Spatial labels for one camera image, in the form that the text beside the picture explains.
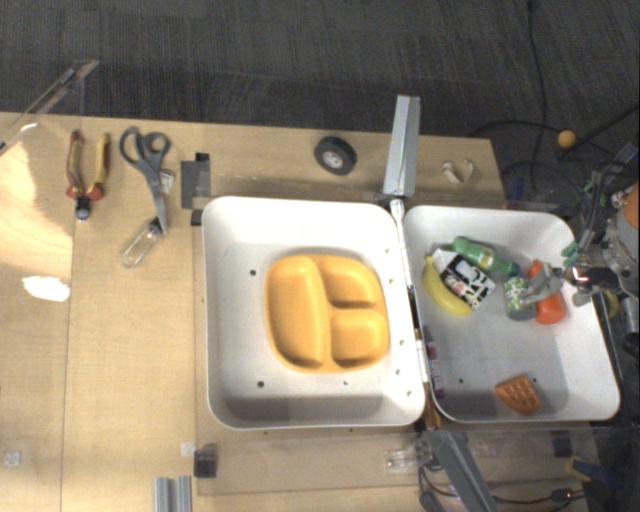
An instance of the scissors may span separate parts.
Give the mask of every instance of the scissors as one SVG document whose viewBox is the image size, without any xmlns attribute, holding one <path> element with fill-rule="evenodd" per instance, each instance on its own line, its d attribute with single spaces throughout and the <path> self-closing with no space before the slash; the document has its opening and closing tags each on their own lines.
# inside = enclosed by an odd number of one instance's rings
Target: scissors
<svg viewBox="0 0 640 512">
<path fill-rule="evenodd" d="M 126 140 L 132 136 L 133 147 L 136 152 L 136 158 L 131 158 L 124 148 Z M 137 128 L 127 128 L 122 137 L 120 137 L 120 153 L 132 167 L 135 167 L 147 180 L 153 203 L 158 214 L 158 222 L 162 233 L 167 233 L 167 210 L 164 205 L 162 196 L 162 183 L 160 182 L 160 171 L 162 169 L 162 159 L 169 151 L 171 143 L 167 136 L 163 133 L 153 132 L 148 135 L 142 135 Z"/>
</svg>

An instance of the orange ball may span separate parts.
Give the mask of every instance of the orange ball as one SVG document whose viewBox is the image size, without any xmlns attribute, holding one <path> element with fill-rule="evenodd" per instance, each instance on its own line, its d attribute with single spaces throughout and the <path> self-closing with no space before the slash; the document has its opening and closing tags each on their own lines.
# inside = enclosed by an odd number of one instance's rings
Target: orange ball
<svg viewBox="0 0 640 512">
<path fill-rule="evenodd" d="M 569 149 L 578 141 L 578 137 L 571 130 L 563 130 L 558 134 L 558 145 L 562 149 Z"/>
</svg>

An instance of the orange object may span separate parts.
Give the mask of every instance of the orange object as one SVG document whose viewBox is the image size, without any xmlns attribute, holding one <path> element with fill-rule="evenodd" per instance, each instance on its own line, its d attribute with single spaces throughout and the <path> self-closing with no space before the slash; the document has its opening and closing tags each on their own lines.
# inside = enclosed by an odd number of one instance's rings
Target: orange object
<svg viewBox="0 0 640 512">
<path fill-rule="evenodd" d="M 577 141 L 578 137 L 576 137 L 576 134 L 571 130 L 562 130 L 558 134 L 558 146 L 562 149 L 573 147 Z"/>
<path fill-rule="evenodd" d="M 540 409 L 540 399 L 536 390 L 524 376 L 496 384 L 494 389 L 504 405 L 520 414 L 529 415 Z"/>
<path fill-rule="evenodd" d="M 358 370 L 389 350 L 380 281 L 353 258 L 298 254 L 276 261 L 265 282 L 265 319 L 273 352 L 294 370 Z"/>
<path fill-rule="evenodd" d="M 534 260 L 533 265 L 527 272 L 527 276 L 531 279 L 541 270 L 542 263 L 539 260 Z M 567 315 L 567 306 L 562 295 L 558 292 L 551 297 L 536 302 L 536 311 L 538 312 L 535 317 L 536 322 L 542 325 L 552 325 L 558 323 Z"/>
<path fill-rule="evenodd" d="M 638 229 L 638 182 L 627 196 L 627 202 L 622 207 L 625 220 L 633 229 Z"/>
</svg>

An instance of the cable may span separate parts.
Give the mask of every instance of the cable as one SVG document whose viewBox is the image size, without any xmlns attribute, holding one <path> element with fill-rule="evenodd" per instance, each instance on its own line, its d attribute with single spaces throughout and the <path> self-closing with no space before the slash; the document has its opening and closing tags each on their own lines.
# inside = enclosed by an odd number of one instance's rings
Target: cable
<svg viewBox="0 0 640 512">
<path fill-rule="evenodd" d="M 498 121 L 490 121 L 488 123 L 485 123 L 481 126 L 479 126 L 478 128 L 474 129 L 473 131 L 469 132 L 467 134 L 467 137 L 477 137 L 479 133 L 485 131 L 485 130 L 489 130 L 491 128 L 495 128 L 496 126 L 500 126 L 503 124 L 519 124 L 522 126 L 531 126 L 531 127 L 535 127 L 535 128 L 542 128 L 544 130 L 548 130 L 550 132 L 554 132 L 554 133 L 560 133 L 561 131 L 563 131 L 561 128 L 557 128 L 555 126 L 549 126 L 546 124 L 542 124 L 542 123 L 537 123 L 535 121 L 524 121 L 521 119 L 500 119 Z M 611 158 L 614 158 L 615 155 L 612 151 L 609 151 L 607 148 L 601 146 L 600 144 L 597 144 L 593 141 L 587 140 L 585 141 L 585 144 L 589 144 L 591 147 L 598 149 L 600 151 L 602 151 L 603 153 L 605 153 L 606 155 L 610 156 Z"/>
<path fill-rule="evenodd" d="M 602 123 L 600 126 L 594 128 L 593 130 L 591 130 L 590 132 L 588 132 L 586 135 L 580 137 L 580 139 L 573 145 L 571 146 L 569 149 L 567 149 L 562 156 L 560 157 L 560 159 L 563 159 L 566 155 L 568 155 L 569 153 L 571 153 L 572 151 L 575 151 L 576 149 L 578 149 L 580 146 L 582 146 L 583 144 L 589 143 L 591 141 L 591 139 L 594 139 L 595 137 L 597 137 L 598 135 L 600 135 L 602 132 L 608 130 L 609 128 L 611 128 L 613 125 L 619 123 L 620 121 L 622 121 L 623 119 L 625 119 L 626 117 L 630 116 L 631 114 L 633 114 L 634 112 L 636 112 L 638 110 L 640 106 L 638 105 L 638 103 L 635 103 L 633 105 L 631 105 L 630 107 L 628 107 L 627 109 L 625 109 L 623 112 L 621 112 L 620 114 L 618 114 L 617 116 L 615 116 L 613 119 L 606 121 L 605 123 Z"/>
<path fill-rule="evenodd" d="M 439 496 L 444 496 L 447 498 L 456 498 L 456 499 L 460 499 L 460 496 L 458 496 L 458 494 L 449 492 L 449 491 L 444 491 L 440 488 L 438 488 L 433 482 L 431 482 L 431 480 L 429 480 L 429 476 L 428 476 L 428 468 L 426 466 L 421 466 L 420 470 L 418 471 L 418 484 L 420 486 L 420 495 L 424 495 L 427 494 L 429 491 L 434 492 L 435 494 L 439 495 Z M 555 503 L 559 503 L 561 502 L 559 507 L 556 507 L 552 510 L 549 510 L 547 512 L 558 512 L 560 510 L 564 510 L 565 508 L 567 508 L 569 505 L 571 505 L 571 503 L 573 503 L 574 501 L 578 501 L 580 499 L 583 499 L 584 496 L 584 491 L 582 489 L 579 489 L 577 491 L 574 491 L 573 489 L 570 488 L 561 488 L 561 489 L 555 489 L 551 492 L 551 494 L 549 494 L 549 496 L 545 496 L 542 498 L 536 498 L 536 499 L 532 499 L 532 500 L 512 500 L 512 499 L 507 499 L 507 498 L 501 498 L 500 496 L 492 496 L 492 498 L 495 500 L 496 504 L 504 504 L 504 505 L 539 505 L 541 503 L 545 503 L 547 501 L 553 501 Z"/>
<path fill-rule="evenodd" d="M 581 495 L 578 496 L 576 498 L 571 498 L 570 500 L 568 500 L 567 502 L 563 503 L 562 505 L 556 507 L 556 508 L 552 508 L 551 510 L 547 510 L 546 512 L 560 512 L 561 510 L 564 510 L 565 508 L 570 507 L 574 502 L 578 501 L 578 500 L 582 500 L 584 499 L 585 496 Z"/>
<path fill-rule="evenodd" d="M 521 165 L 525 165 L 525 164 L 529 164 L 531 163 L 531 160 L 519 160 L 517 162 L 513 162 L 512 164 L 509 164 L 507 167 L 505 167 L 504 169 L 502 169 L 500 171 L 500 175 L 505 175 L 510 173 L 511 171 L 513 171 L 513 169 L 521 166 Z M 569 179 L 569 177 L 559 171 L 558 169 L 554 168 L 553 166 L 551 166 L 550 164 L 544 164 L 541 162 L 538 162 L 536 165 L 543 167 L 543 168 L 547 168 L 547 169 L 551 169 L 552 171 L 555 172 L 556 176 L 560 177 L 562 180 L 564 180 L 569 187 L 571 187 L 571 191 L 573 192 L 573 194 L 576 196 L 578 201 L 582 200 L 582 192 L 578 189 L 578 187 Z"/>
<path fill-rule="evenodd" d="M 542 126 L 547 124 L 547 90 L 544 83 L 544 76 L 542 74 L 542 68 L 540 67 L 540 59 L 538 57 L 538 48 L 536 46 L 535 37 L 533 36 L 533 0 L 527 1 L 527 25 L 528 25 L 528 33 L 529 33 L 529 43 L 531 44 L 531 52 L 533 53 L 533 60 L 536 65 L 536 72 L 538 73 L 538 84 L 540 86 L 540 96 L 542 99 L 542 122 L 540 123 Z M 531 181 L 531 188 L 534 192 L 537 191 L 537 187 L 534 181 L 534 171 L 536 167 L 536 162 L 538 160 L 538 155 L 540 153 L 540 149 L 542 147 L 542 138 L 544 137 L 544 128 L 540 128 L 538 132 L 538 137 L 536 138 L 536 144 L 533 148 L 533 156 L 531 157 L 531 165 L 529 166 L 529 180 Z"/>
</svg>

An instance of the gray carpet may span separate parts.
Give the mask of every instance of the gray carpet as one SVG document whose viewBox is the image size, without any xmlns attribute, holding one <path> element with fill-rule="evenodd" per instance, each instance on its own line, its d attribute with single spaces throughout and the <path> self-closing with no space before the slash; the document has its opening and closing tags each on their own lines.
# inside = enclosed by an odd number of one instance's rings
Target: gray carpet
<svg viewBox="0 0 640 512">
<path fill-rule="evenodd" d="M 548 124 L 579 135 L 638 100 L 636 0 L 536 0 Z M 395 95 L 422 98 L 421 132 L 539 121 L 524 0 L 3 0 L 0 109 L 21 110 L 74 59 L 98 58 L 86 113 L 389 131 Z M 637 112 L 599 136 L 617 151 Z M 537 129 L 503 126 L 500 167 L 531 158 Z M 526 195 L 561 202 L 588 169 L 545 136 Z M 604 154 L 585 154 L 587 166 Z"/>
</svg>

